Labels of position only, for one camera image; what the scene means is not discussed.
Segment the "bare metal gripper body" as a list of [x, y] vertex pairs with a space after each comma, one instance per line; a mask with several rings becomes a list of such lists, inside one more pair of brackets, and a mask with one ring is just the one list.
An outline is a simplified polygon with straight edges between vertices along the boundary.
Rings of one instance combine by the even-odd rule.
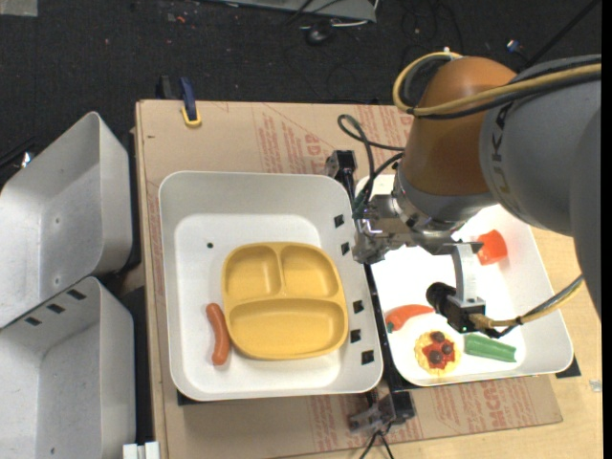
[[430, 254], [449, 254], [453, 234], [461, 221], [440, 221], [391, 194], [375, 195], [356, 222], [356, 237], [386, 239], [386, 253], [403, 246], [420, 247]]

